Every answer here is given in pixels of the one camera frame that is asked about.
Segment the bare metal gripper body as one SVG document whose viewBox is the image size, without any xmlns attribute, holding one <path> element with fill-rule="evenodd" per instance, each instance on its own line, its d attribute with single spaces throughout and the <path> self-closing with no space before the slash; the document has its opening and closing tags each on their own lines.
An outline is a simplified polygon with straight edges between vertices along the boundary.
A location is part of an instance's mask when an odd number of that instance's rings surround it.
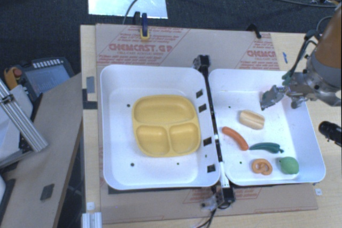
<svg viewBox="0 0 342 228">
<path fill-rule="evenodd" d="M 324 81 L 316 73 L 294 73 L 287 96 L 304 96 L 310 101 L 320 100 L 329 106 L 341 106 L 341 99 L 336 96 L 340 88 Z"/>
</svg>

